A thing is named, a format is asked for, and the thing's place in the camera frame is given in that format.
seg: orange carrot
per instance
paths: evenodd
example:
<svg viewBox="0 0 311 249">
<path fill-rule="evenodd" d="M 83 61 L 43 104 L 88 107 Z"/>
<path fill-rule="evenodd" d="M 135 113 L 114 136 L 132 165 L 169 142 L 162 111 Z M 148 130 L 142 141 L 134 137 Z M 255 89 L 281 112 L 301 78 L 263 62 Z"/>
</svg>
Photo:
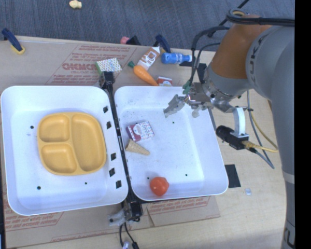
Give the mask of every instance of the orange carrot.
<svg viewBox="0 0 311 249">
<path fill-rule="evenodd" d="M 154 80 L 154 78 L 141 65 L 134 66 L 134 73 L 137 77 L 144 80 L 148 84 L 152 86 L 159 86 L 158 83 Z"/>
</svg>

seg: waffle cone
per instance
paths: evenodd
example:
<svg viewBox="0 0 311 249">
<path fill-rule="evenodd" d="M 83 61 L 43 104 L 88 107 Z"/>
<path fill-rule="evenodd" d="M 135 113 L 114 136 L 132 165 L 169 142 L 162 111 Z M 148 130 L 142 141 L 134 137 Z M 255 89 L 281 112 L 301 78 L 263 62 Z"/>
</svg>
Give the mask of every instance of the waffle cone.
<svg viewBox="0 0 311 249">
<path fill-rule="evenodd" d="M 132 139 L 129 139 L 129 143 L 125 148 L 126 151 L 135 152 L 143 155 L 150 155 L 150 152 L 144 149 L 142 146 L 139 146 L 136 142 Z"/>
</svg>

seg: white box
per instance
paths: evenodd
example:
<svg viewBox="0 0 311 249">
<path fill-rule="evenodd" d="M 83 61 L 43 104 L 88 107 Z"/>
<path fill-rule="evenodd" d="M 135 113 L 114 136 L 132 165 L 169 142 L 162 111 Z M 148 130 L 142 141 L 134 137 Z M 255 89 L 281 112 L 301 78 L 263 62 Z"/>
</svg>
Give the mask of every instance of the white box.
<svg viewBox="0 0 311 249">
<path fill-rule="evenodd" d="M 163 109 L 181 87 L 121 87 L 115 93 L 121 135 L 125 127 L 149 121 L 155 136 L 140 144 L 149 156 L 126 151 L 134 193 L 145 201 L 218 195 L 226 191 L 228 177 L 208 111 L 193 118 L 185 106 L 165 118 Z M 21 215 L 117 204 L 128 194 L 120 146 L 107 94 L 91 86 L 13 86 L 1 96 L 7 196 L 11 208 Z M 80 111 L 94 116 L 104 132 L 107 161 L 97 172 L 58 176 L 40 161 L 37 127 L 47 114 Z M 115 175 L 109 170 L 115 168 Z M 161 197 L 152 193 L 154 176 L 166 177 L 170 187 Z"/>
</svg>

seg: tomato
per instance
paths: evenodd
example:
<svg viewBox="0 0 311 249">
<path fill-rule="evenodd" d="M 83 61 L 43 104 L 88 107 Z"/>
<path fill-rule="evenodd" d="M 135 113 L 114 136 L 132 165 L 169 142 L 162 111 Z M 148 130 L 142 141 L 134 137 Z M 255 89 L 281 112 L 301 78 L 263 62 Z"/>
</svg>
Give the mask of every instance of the tomato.
<svg viewBox="0 0 311 249">
<path fill-rule="evenodd" d="M 165 177 L 157 176 L 151 180 L 150 188 L 153 193 L 160 197 L 167 192 L 169 188 L 169 183 L 167 182 Z"/>
</svg>

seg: blue bottle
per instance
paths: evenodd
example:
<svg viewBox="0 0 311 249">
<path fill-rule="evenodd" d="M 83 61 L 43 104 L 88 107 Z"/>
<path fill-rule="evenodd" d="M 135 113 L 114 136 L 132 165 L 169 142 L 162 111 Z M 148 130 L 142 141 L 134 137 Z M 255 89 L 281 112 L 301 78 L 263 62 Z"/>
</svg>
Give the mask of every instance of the blue bottle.
<svg viewBox="0 0 311 249">
<path fill-rule="evenodd" d="M 163 64 L 181 64 L 183 62 L 191 62 L 192 56 L 185 56 L 182 53 L 164 52 L 161 55 L 161 62 Z"/>
</svg>

